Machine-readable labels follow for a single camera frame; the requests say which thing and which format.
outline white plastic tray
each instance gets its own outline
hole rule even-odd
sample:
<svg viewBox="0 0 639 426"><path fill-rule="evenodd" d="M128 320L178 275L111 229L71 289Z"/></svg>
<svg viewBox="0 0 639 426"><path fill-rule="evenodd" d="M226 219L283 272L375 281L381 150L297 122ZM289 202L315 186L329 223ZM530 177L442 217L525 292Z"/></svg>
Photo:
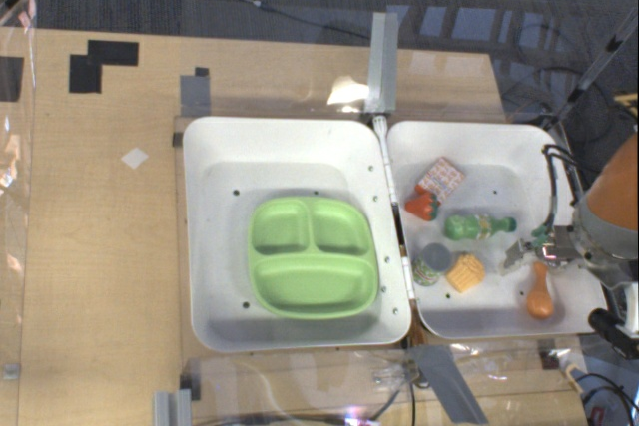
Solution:
<svg viewBox="0 0 639 426"><path fill-rule="evenodd" d="M425 222L401 210L408 255L431 242L453 251L469 250L483 261L486 279L464 294L445 278L432 287L415 285L424 324L452 339L590 332L588 314L605 307L599 282L574 261L548 275L555 313L546 320L526 312L532 268L523 266L506 276L498 271L505 251L530 233L548 214L550 181L541 153L552 138L535 127L463 123L403 122L388 134L392 171L400 204L416 196L414 185L439 157L450 159L466 179L441 206L439 217ZM565 173L557 167L559 212L556 222L570 224L571 195ZM485 241L446 239L443 223L454 213L489 213L517 219L515 233L498 233Z"/></svg>
<svg viewBox="0 0 639 426"><path fill-rule="evenodd" d="M386 344L405 336L410 307L375 134L349 121L201 118L184 135L193 329L207 347L253 351ZM380 292L366 311L294 320L251 288L248 227L262 202L318 194L367 217Z"/></svg>

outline green bottle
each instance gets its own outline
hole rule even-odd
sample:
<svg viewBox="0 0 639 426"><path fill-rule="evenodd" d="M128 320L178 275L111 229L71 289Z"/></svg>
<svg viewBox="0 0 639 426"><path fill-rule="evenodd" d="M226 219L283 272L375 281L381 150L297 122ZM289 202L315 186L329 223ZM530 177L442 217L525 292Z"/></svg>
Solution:
<svg viewBox="0 0 639 426"><path fill-rule="evenodd" d="M446 219L444 225L445 236L454 240L487 239L501 230L514 232L517 230L517 221L512 216L497 219L488 214L454 214Z"/></svg>

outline gray lid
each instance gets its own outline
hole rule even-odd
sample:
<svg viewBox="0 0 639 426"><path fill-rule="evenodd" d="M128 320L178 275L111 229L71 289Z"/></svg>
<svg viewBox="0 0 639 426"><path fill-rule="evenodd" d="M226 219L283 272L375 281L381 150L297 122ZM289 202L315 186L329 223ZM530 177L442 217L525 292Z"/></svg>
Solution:
<svg viewBox="0 0 639 426"><path fill-rule="evenodd" d="M441 243L431 243L421 252L423 262L433 271L444 273L452 267L453 257Z"/></svg>

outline green plate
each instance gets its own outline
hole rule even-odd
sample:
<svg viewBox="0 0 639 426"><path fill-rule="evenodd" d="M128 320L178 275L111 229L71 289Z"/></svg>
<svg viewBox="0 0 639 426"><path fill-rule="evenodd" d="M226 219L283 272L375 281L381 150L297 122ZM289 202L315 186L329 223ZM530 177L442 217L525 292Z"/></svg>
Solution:
<svg viewBox="0 0 639 426"><path fill-rule="evenodd" d="M344 201L279 198L249 228L249 272L258 301L279 316L334 319L377 296L377 259L364 215Z"/></svg>

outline table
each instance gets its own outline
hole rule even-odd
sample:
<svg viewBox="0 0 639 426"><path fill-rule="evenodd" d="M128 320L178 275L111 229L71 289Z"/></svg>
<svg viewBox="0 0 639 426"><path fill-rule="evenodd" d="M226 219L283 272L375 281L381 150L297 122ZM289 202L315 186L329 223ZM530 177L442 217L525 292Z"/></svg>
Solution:
<svg viewBox="0 0 639 426"><path fill-rule="evenodd" d="M89 39L139 42L139 65L103 66L102 94L70 94L69 56L86 54ZM39 29L36 59L19 424L150 424L153 393L177 389L186 358L212 355L189 341L185 352L181 341L172 145L180 77L209 68L214 112L344 117L325 99L337 77L365 82L368 49ZM400 50L398 70L407 118L504 121L485 55ZM148 156L135 169L122 161L134 149ZM343 363L342 353L324 356L318 367ZM554 396L566 424L584 424L556 372L509 370L519 371L522 413ZM427 408L436 424L438 405L423 392L419 413ZM480 402L499 394L487 392ZM403 400L388 417L409 408Z"/></svg>

